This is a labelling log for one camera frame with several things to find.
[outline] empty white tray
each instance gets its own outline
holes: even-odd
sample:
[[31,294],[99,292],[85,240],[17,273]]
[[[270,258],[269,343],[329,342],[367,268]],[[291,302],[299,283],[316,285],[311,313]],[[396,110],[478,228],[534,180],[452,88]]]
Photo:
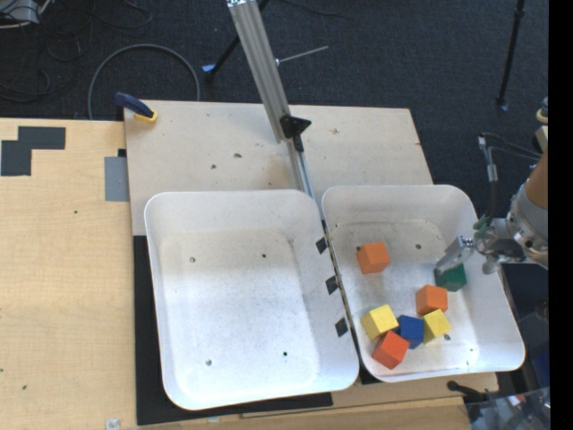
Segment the empty white tray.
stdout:
[[163,382],[176,405],[209,409],[355,381],[358,355],[340,291],[327,282],[335,272],[310,196],[160,193],[145,225]]
[[[418,317],[415,293],[435,284],[433,269],[446,247],[457,236],[474,235],[477,217],[465,193],[449,185],[337,186],[324,194],[322,209],[360,356],[374,377],[398,382],[521,366],[525,348],[500,276],[482,272],[485,259],[478,253],[464,263],[467,284],[448,293],[448,336],[409,349],[394,369],[372,358],[377,340],[370,340],[360,323],[385,304],[396,317]],[[369,242],[384,242],[391,264],[363,275],[356,248]]]

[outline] blue cube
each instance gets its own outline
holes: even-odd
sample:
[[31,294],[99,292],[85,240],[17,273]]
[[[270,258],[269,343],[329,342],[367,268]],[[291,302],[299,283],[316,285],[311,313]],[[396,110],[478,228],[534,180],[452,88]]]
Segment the blue cube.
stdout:
[[409,315],[400,315],[398,327],[393,331],[410,341],[409,348],[417,348],[423,341],[423,320]]

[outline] black clamp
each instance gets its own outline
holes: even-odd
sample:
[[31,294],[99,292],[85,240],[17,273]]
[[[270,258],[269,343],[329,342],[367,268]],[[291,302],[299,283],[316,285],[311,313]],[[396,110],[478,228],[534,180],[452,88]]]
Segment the black clamp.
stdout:
[[280,118],[280,125],[283,128],[283,134],[285,137],[287,139],[292,137],[296,150],[303,152],[304,147],[301,133],[311,125],[311,121],[308,119],[297,118],[295,116],[284,115]]

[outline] black tripod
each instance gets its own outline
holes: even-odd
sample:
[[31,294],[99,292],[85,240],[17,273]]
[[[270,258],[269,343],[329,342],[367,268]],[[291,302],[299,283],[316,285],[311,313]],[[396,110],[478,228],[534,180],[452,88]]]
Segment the black tripod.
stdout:
[[503,111],[508,111],[508,105],[505,101],[505,89],[508,87],[509,72],[511,70],[511,63],[513,62],[513,53],[516,49],[517,32],[519,31],[519,23],[523,17],[523,7],[526,0],[517,0],[515,9],[515,20],[513,21],[513,31],[511,32],[511,41],[509,42],[509,52],[505,64],[505,72],[503,73],[503,80],[501,81],[500,94],[496,99],[497,104]]
[[[262,0],[261,4],[259,4],[259,10],[262,11],[264,9],[264,7],[267,6],[268,2],[269,2],[269,0]],[[215,64],[208,64],[208,65],[204,65],[202,67],[203,72],[206,73],[205,79],[207,81],[212,81],[215,78],[215,74],[218,72],[218,69],[220,69],[221,66],[228,59],[228,57],[231,56],[231,53],[236,48],[236,46],[239,44],[239,41],[240,41],[239,37],[238,36],[235,37],[235,39],[231,42],[229,47],[225,50],[223,55],[219,58],[219,60]]]

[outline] toy block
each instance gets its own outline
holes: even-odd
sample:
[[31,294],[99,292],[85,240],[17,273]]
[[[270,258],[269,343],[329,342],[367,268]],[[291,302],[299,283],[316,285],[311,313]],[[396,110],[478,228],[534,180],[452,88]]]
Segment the toy block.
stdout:
[[404,360],[410,342],[394,331],[388,331],[372,352],[372,358],[389,369],[394,369]]
[[424,344],[451,330],[451,325],[441,309],[426,314],[422,319]]
[[442,274],[439,274],[438,271],[434,269],[433,275],[436,279],[436,286],[444,287],[447,291],[458,291],[467,283],[466,270],[464,269],[463,263],[460,263],[453,269],[444,271]]
[[417,348],[423,341],[423,320],[409,315],[400,315],[398,327],[393,331],[410,343],[409,348]]
[[364,244],[356,253],[362,274],[384,271],[390,264],[390,256],[383,242]]
[[362,316],[360,322],[371,340],[398,326],[398,320],[389,305],[381,305],[372,309]]
[[420,315],[426,315],[431,311],[441,309],[448,310],[448,291],[435,285],[424,285],[415,294],[415,310]]

